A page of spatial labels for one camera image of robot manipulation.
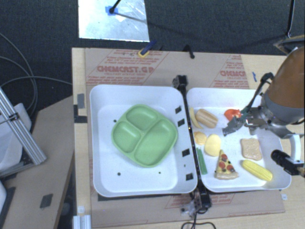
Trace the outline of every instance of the black carpet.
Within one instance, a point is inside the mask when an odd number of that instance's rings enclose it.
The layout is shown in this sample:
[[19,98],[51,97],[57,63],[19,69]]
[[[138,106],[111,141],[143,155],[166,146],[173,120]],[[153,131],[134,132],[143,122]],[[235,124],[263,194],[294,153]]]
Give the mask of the black carpet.
[[[144,0],[156,49],[194,52],[282,54],[273,43],[285,37],[290,0]],[[304,34],[305,0],[296,0],[293,35]],[[71,82],[71,48],[141,49],[145,43],[78,38],[78,0],[0,0],[0,33],[24,54],[38,76]],[[25,66],[0,37],[0,56]],[[0,84],[26,76],[0,59]],[[72,94],[71,86],[37,80],[40,110]],[[3,87],[13,104],[31,103],[29,80]]]

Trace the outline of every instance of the corn cob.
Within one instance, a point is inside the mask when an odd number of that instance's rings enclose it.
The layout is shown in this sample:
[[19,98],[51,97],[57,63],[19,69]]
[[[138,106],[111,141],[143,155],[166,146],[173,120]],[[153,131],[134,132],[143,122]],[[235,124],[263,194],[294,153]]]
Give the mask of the corn cob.
[[243,168],[245,168],[247,171],[249,171],[252,175],[265,180],[265,181],[271,181],[272,180],[272,173],[265,169],[264,167],[258,165],[257,163],[254,163],[251,160],[244,160],[242,164]]

